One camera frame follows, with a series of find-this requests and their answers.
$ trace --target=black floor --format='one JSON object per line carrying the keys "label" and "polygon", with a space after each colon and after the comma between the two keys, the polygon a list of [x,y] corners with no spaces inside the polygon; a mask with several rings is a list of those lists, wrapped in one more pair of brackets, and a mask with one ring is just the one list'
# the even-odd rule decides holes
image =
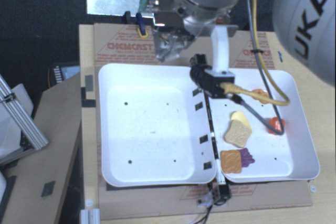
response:
{"label": "black floor", "polygon": [[[272,0],[258,0],[258,28],[272,30]],[[247,24],[246,1],[232,11],[232,23]],[[0,0],[0,74],[11,87],[23,83],[37,100],[48,88],[48,68],[55,62],[78,61],[78,25],[119,23],[119,17],[86,13],[86,0]],[[78,158],[60,223],[76,223],[79,212]]]}

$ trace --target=wooden table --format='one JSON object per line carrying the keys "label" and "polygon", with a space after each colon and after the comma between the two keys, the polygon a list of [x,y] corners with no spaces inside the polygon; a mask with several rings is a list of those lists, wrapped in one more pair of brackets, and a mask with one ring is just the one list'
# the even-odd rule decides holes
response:
{"label": "wooden table", "polygon": [[[303,110],[310,128],[321,165],[320,175],[310,185],[316,187],[312,193],[312,207],[252,210],[210,214],[208,224],[215,223],[334,223],[336,222],[336,173],[335,173],[335,88],[325,84],[306,67],[296,61],[279,44],[274,33],[267,33],[276,69],[290,73],[296,81]],[[94,73],[95,53],[92,46],[93,27],[80,26],[81,81],[82,87],[87,74]],[[94,91],[87,92],[87,99],[95,99]],[[88,123],[86,117],[94,117],[92,108],[83,110],[83,158],[86,208],[99,208],[97,183],[97,141],[95,122]],[[201,216],[179,215],[102,221],[102,224],[186,224]]]}

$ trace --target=black connector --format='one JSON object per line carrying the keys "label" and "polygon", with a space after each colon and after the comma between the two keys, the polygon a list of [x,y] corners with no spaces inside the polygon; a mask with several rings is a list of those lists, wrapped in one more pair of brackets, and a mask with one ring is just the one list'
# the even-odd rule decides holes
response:
{"label": "black connector", "polygon": [[205,55],[195,55],[190,60],[191,70],[190,77],[204,92],[211,98],[223,99],[227,98],[224,90],[220,87],[222,82],[234,83],[234,76],[226,76],[226,74],[213,75],[212,67],[206,62]]}

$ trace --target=yellow cable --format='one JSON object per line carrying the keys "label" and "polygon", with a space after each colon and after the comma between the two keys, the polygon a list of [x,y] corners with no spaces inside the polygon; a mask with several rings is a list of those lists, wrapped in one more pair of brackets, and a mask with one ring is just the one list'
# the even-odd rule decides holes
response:
{"label": "yellow cable", "polygon": [[[252,29],[254,34],[254,41],[256,44],[256,49],[260,49],[259,42],[258,42],[258,36],[257,36],[257,0],[252,0]],[[233,83],[227,83],[222,82],[219,86],[224,90],[226,94],[228,93],[235,93],[235,94],[245,94],[249,95],[259,101],[265,101],[274,105],[289,105],[289,98],[287,95],[281,91],[281,89],[277,86],[277,84],[274,82],[273,78],[271,77],[270,73],[268,72],[268,69],[264,63],[264,60],[261,56],[261,53],[258,53],[258,59],[260,61],[261,68],[265,72],[266,77],[268,78],[269,82],[272,84],[274,89],[281,95],[281,97],[284,99],[284,101],[278,101],[271,99],[269,97],[263,96],[261,94],[258,94],[256,92],[244,90],[241,87],[234,85]]]}

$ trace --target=white tray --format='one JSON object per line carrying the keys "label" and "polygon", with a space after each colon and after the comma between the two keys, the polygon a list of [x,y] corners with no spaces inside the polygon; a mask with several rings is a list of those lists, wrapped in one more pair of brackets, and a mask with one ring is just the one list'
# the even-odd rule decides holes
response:
{"label": "white tray", "polygon": [[[202,184],[216,173],[203,94],[188,67],[99,72],[102,173],[114,186]],[[198,104],[203,108],[196,110]]]}
{"label": "white tray", "polygon": [[[112,63],[99,72],[102,173],[114,186],[201,184],[216,174],[214,153],[203,94],[188,67]],[[258,70],[231,69],[236,84],[264,88]],[[255,159],[239,174],[225,174],[237,183],[315,178],[320,170],[293,78],[270,71],[291,104],[279,107],[285,134],[269,134],[241,105],[210,99],[218,152],[238,149],[223,140],[230,116],[243,111],[253,133],[246,148]],[[244,97],[265,118],[275,113],[270,104]]]}
{"label": "white tray", "polygon": [[[236,75],[235,84],[244,89],[265,88],[258,70],[231,69],[231,72]],[[255,162],[243,167],[239,174],[225,174],[227,179],[236,183],[313,179],[320,171],[294,79],[290,74],[280,70],[270,70],[270,74],[290,99],[288,106],[278,106],[280,115],[286,122],[284,135],[269,134],[266,127],[241,105],[225,99],[210,99],[218,153],[223,150],[239,149],[223,140],[233,112],[243,111],[253,131],[245,147]],[[272,91],[272,94],[275,99],[282,100],[277,92]],[[263,118],[271,119],[276,116],[271,104],[262,105],[251,97],[245,95],[242,97]]]}

